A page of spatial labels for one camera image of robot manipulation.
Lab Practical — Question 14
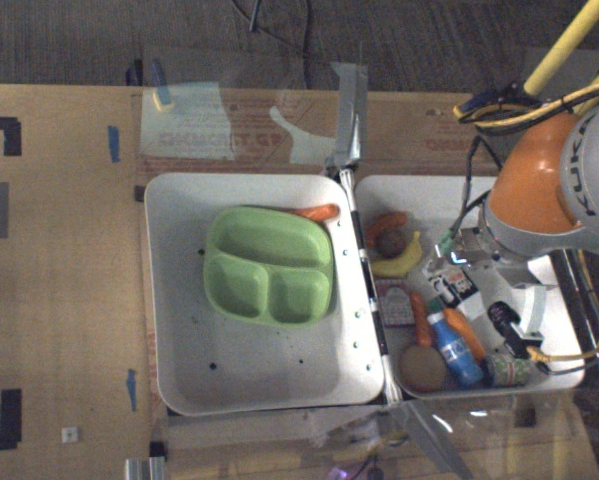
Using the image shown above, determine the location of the green patterned can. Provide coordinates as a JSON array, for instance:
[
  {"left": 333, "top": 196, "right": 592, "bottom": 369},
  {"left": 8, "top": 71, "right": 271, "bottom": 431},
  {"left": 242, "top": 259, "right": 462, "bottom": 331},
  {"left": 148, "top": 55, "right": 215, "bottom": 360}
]
[{"left": 485, "top": 353, "right": 534, "bottom": 389}]

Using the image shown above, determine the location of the green divided plate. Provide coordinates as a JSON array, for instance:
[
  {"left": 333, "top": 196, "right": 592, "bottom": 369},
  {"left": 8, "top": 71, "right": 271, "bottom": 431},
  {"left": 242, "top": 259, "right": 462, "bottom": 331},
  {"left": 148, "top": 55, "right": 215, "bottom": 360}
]
[{"left": 202, "top": 205, "right": 337, "bottom": 329}]

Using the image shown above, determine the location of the brown round biscuit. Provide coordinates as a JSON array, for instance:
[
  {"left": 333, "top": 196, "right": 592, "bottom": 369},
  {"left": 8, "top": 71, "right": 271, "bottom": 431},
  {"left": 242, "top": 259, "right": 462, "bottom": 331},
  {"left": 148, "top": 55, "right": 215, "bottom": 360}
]
[{"left": 397, "top": 344, "right": 449, "bottom": 394}]

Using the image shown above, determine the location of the black cylinder on white bracket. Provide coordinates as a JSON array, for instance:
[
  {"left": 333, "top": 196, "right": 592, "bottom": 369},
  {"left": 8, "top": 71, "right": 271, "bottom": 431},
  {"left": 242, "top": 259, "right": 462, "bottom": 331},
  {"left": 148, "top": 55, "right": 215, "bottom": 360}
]
[{"left": 487, "top": 282, "right": 549, "bottom": 360}]

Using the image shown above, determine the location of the red-orange sausage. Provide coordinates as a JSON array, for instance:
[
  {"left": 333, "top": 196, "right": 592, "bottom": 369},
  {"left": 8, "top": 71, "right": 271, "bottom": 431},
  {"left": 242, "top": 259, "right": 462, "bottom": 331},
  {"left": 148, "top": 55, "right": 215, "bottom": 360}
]
[{"left": 363, "top": 211, "right": 410, "bottom": 247}]

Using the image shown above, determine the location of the white plastic tray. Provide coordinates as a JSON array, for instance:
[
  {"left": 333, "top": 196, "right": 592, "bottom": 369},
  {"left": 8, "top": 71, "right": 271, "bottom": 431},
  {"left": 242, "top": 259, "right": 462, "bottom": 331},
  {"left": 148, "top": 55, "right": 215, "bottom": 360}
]
[
  {"left": 143, "top": 171, "right": 386, "bottom": 417},
  {"left": 353, "top": 174, "right": 588, "bottom": 401}
]

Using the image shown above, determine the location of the orange carrot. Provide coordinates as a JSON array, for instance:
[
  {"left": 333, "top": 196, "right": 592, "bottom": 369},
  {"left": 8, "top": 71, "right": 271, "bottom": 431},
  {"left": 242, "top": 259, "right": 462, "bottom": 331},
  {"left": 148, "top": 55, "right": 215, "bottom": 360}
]
[{"left": 443, "top": 307, "right": 487, "bottom": 365}]

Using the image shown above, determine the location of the white carton black print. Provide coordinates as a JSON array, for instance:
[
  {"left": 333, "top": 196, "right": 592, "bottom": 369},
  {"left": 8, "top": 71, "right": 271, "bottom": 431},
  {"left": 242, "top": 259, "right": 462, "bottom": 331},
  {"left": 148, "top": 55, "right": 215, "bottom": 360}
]
[{"left": 426, "top": 264, "right": 489, "bottom": 322}]

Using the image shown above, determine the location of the orange-brown bread stick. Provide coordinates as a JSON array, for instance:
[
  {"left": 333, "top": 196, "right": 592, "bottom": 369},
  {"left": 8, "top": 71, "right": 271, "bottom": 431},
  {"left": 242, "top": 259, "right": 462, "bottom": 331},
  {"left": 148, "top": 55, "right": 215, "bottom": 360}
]
[{"left": 409, "top": 290, "right": 434, "bottom": 349}]

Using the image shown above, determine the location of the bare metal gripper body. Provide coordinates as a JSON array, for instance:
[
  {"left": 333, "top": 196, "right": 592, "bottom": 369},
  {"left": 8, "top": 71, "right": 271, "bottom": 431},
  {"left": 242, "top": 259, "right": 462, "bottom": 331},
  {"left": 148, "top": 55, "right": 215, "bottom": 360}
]
[{"left": 446, "top": 226, "right": 523, "bottom": 272}]

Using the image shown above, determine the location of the brown round ball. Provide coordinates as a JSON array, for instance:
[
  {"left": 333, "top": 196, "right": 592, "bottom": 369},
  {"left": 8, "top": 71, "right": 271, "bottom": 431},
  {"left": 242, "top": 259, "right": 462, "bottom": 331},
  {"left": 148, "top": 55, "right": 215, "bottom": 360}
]
[{"left": 375, "top": 227, "right": 409, "bottom": 260}]

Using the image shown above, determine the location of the orange sausage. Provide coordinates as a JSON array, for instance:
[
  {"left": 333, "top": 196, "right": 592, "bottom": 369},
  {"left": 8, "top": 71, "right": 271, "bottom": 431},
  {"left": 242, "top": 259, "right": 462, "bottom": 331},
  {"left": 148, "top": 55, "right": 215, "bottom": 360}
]
[{"left": 289, "top": 203, "right": 341, "bottom": 223}]

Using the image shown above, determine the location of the blue bottle white cap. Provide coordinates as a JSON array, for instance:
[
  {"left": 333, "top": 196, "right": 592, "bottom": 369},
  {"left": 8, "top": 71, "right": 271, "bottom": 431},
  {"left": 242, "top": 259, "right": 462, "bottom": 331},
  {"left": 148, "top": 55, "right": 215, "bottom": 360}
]
[{"left": 425, "top": 299, "right": 486, "bottom": 389}]

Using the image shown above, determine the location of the pink and purple packet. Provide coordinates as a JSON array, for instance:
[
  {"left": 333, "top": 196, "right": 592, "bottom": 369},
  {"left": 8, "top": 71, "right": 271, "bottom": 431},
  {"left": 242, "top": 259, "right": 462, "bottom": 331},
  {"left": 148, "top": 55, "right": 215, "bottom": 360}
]
[{"left": 375, "top": 278, "right": 416, "bottom": 329}]

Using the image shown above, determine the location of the yellow banana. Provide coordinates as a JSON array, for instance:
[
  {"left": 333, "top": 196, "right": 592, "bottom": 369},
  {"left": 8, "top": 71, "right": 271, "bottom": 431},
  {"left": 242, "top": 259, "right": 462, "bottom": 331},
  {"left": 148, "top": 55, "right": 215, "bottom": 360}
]
[{"left": 369, "top": 230, "right": 424, "bottom": 279}]

